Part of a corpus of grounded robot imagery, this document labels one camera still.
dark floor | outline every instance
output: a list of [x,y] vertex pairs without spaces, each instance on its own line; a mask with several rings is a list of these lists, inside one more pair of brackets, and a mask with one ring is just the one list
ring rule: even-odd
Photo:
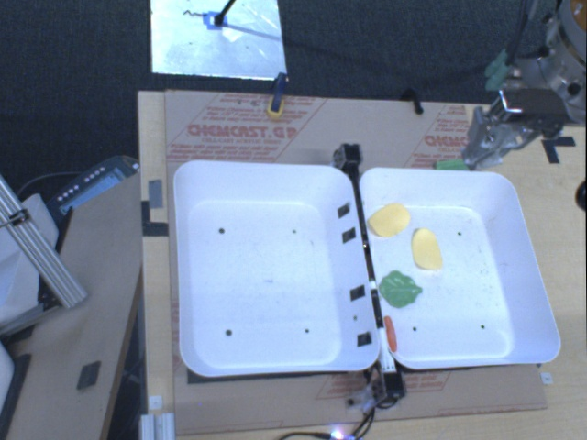
[[[484,67],[515,29],[520,0],[278,0],[288,93],[487,103]],[[521,53],[544,38],[541,0]],[[267,92],[269,82],[153,74],[150,0],[0,0],[0,173],[17,190],[56,171],[138,156],[137,92]],[[49,199],[68,179],[38,182]],[[142,370],[127,363],[111,439],[133,438]]]

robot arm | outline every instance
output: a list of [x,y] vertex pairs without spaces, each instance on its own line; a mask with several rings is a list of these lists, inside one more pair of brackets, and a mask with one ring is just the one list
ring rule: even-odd
[[[524,0],[524,24],[532,1]],[[499,164],[510,150],[537,137],[556,138],[565,124],[585,122],[586,1],[562,1],[548,22],[538,58],[517,59],[503,51],[488,67],[487,88],[498,89],[499,97],[488,111],[475,110],[469,144],[462,151],[471,170]],[[519,31],[524,24],[518,24]]]

blue and yellow clamp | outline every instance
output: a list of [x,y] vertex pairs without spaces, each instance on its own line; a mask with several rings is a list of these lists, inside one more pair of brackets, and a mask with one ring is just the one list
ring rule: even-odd
[[267,116],[271,119],[279,119],[283,114],[283,93],[285,92],[285,86],[287,85],[288,78],[286,73],[280,73],[273,82],[273,94],[269,99],[269,105],[267,106]]

